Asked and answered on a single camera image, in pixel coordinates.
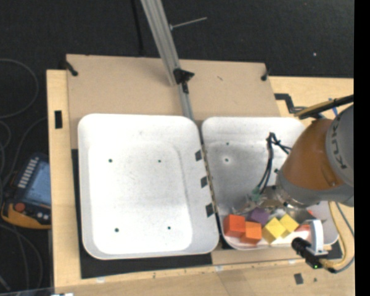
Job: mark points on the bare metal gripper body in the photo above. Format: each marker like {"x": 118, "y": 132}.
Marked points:
{"x": 272, "y": 196}

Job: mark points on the orange cube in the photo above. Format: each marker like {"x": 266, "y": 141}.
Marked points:
{"x": 253, "y": 232}
{"x": 233, "y": 225}

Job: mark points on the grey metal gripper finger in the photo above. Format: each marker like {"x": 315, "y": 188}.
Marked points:
{"x": 272, "y": 204}
{"x": 242, "y": 209}

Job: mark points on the yellow cube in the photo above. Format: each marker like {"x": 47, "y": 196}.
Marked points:
{"x": 273, "y": 230}
{"x": 290, "y": 223}

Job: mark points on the pale wood flat board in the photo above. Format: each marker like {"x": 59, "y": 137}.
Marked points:
{"x": 126, "y": 85}

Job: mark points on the purple cube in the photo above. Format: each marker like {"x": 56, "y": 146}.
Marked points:
{"x": 259, "y": 216}

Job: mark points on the black cylinder on white bracket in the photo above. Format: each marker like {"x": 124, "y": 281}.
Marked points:
{"x": 311, "y": 245}

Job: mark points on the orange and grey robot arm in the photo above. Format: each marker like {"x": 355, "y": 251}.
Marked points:
{"x": 311, "y": 159}

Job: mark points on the white plastic tray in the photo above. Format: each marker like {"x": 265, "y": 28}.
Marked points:
{"x": 237, "y": 171}
{"x": 142, "y": 190}

